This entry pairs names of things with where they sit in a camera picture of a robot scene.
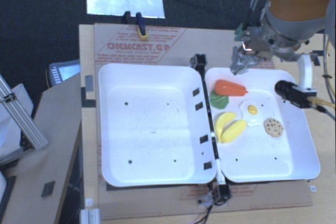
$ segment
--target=white plastic container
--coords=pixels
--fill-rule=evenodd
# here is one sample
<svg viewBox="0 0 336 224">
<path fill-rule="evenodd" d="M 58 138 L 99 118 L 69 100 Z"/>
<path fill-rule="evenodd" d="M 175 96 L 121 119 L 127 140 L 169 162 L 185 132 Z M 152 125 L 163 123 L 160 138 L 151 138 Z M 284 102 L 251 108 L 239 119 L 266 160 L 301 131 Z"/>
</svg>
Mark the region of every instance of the white plastic container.
<svg viewBox="0 0 336 224">
<path fill-rule="evenodd" d="M 320 170 L 301 109 L 274 92 L 280 70 L 251 69 L 233 76 L 228 68 L 210 69 L 208 92 L 217 79 L 244 85 L 244 97 L 230 97 L 225 111 L 244 118 L 239 106 L 253 102 L 262 125 L 248 126 L 234 141 L 217 143 L 220 168 L 234 182 L 315 178 Z M 111 63 L 99 72 L 102 173 L 114 186 L 203 184 L 213 180 L 216 162 L 201 76 L 190 67 Z M 263 120 L 276 118 L 285 131 L 266 134 Z"/>
</svg>

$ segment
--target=blue clamp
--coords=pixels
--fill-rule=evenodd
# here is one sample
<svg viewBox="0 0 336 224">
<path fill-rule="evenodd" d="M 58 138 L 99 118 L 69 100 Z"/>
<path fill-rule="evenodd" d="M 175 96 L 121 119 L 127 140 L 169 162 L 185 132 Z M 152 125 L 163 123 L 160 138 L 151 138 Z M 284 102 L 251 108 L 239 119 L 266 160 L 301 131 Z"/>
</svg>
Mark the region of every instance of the blue clamp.
<svg viewBox="0 0 336 224">
<path fill-rule="evenodd" d="M 146 31 L 145 23 L 143 21 L 142 15 L 140 12 L 138 12 L 136 15 L 137 21 L 136 24 L 139 26 L 138 28 L 138 34 L 141 39 L 146 39 L 148 38 L 148 33 Z"/>
</svg>

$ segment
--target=white tray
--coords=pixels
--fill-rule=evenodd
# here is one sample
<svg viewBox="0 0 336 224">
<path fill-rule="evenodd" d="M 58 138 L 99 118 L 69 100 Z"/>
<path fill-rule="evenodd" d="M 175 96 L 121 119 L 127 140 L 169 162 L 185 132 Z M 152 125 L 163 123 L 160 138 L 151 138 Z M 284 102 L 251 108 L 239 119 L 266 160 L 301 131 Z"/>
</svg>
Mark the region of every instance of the white tray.
<svg viewBox="0 0 336 224">
<path fill-rule="evenodd" d="M 202 81 L 194 69 L 111 63 L 99 72 L 99 91 L 102 173 L 109 184 L 201 184 L 214 178 Z"/>
<path fill-rule="evenodd" d="M 282 70 L 250 69 L 234 76 L 228 68 L 212 68 L 206 73 L 209 94 L 218 79 L 241 84 L 248 93 L 243 97 L 229 97 L 224 110 L 212 107 L 214 121 L 219 114 L 232 111 L 237 114 L 236 119 L 249 122 L 249 114 L 241 112 L 247 103 L 257 106 L 261 121 L 261 125 L 247 126 L 232 142 L 217 143 L 220 166 L 228 179 L 241 183 L 318 176 L 320 164 L 303 109 L 288 101 L 284 103 L 274 91 L 279 80 L 294 82 L 290 74 Z M 267 118 L 282 123 L 284 131 L 281 137 L 274 138 L 266 133 L 264 120 Z"/>
</svg>

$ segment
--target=yellow banana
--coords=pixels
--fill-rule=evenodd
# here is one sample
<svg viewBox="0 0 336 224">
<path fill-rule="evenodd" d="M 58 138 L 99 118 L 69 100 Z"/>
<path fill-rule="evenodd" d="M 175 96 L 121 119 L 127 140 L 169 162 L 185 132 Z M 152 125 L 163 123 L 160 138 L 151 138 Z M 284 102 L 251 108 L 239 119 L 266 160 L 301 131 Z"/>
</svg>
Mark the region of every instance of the yellow banana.
<svg viewBox="0 0 336 224">
<path fill-rule="evenodd" d="M 235 139 L 246 127 L 245 120 L 237 120 L 230 125 L 221 135 L 220 139 L 223 143 L 229 143 Z"/>
<path fill-rule="evenodd" d="M 226 123 L 233 120 L 236 117 L 236 114 L 234 112 L 224 112 L 215 121 L 215 134 L 217 137 L 217 141 L 221 142 L 221 135 L 223 133 L 223 129 Z"/>
</svg>

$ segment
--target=egg yolk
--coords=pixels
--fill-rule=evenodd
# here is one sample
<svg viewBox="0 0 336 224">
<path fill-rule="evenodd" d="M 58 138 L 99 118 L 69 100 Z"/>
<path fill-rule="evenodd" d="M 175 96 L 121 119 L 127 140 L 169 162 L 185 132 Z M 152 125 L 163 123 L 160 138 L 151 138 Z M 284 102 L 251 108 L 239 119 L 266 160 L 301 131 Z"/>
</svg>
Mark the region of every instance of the egg yolk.
<svg viewBox="0 0 336 224">
<path fill-rule="evenodd" d="M 252 105 L 252 104 L 247 107 L 247 111 L 251 115 L 256 115 L 257 112 L 258 112 L 257 108 L 254 105 Z"/>
</svg>

